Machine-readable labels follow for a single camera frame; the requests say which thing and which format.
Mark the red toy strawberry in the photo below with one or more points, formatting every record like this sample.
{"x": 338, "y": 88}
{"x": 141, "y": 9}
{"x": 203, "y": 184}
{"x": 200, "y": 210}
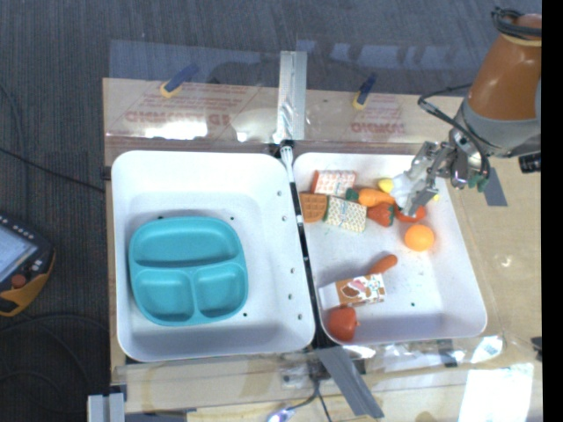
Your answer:
{"x": 382, "y": 214}

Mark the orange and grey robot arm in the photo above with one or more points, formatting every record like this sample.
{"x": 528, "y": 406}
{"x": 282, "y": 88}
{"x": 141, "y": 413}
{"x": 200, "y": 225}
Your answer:
{"x": 506, "y": 86}

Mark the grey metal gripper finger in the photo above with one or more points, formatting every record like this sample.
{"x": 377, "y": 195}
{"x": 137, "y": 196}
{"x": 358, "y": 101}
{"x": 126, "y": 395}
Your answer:
{"x": 423, "y": 197}
{"x": 404, "y": 187}

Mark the orange toy orange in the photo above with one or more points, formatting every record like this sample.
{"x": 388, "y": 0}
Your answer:
{"x": 419, "y": 237}

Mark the teal divided plate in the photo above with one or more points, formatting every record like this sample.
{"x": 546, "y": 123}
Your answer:
{"x": 184, "y": 271}

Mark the red toy tomato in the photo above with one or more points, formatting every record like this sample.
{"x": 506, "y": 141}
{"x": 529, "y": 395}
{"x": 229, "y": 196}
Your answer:
{"x": 420, "y": 214}

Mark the brown cardboard board, red print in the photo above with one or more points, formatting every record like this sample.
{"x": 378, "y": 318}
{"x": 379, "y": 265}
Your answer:
{"x": 510, "y": 244}

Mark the yellow patterned white carton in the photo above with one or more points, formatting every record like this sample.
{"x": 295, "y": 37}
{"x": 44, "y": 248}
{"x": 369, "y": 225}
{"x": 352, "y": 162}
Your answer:
{"x": 346, "y": 214}

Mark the white and brown picture carton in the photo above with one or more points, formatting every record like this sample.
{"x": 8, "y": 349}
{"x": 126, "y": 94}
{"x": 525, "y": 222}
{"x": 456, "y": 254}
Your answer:
{"x": 358, "y": 290}

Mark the yellow toy fruit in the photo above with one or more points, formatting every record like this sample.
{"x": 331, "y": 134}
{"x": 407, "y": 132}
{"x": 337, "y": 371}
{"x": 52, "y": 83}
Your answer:
{"x": 385, "y": 185}

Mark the orange-brown toy sausage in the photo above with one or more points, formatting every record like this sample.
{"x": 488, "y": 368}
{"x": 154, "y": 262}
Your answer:
{"x": 383, "y": 264}

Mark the orange and white carton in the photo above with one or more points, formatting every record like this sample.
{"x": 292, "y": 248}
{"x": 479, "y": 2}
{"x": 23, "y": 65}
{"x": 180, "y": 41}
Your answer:
{"x": 334, "y": 183}

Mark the white plastic tray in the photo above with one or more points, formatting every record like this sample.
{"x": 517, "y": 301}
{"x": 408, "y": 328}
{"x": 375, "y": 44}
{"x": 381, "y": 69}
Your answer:
{"x": 264, "y": 253}
{"x": 422, "y": 288}

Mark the brown toy waffle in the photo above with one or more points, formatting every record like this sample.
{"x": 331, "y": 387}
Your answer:
{"x": 313, "y": 207}

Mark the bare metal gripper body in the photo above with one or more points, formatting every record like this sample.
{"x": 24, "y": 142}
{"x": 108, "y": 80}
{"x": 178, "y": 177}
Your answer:
{"x": 444, "y": 161}

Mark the orange toy carrot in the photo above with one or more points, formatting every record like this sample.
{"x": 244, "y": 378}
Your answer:
{"x": 374, "y": 197}

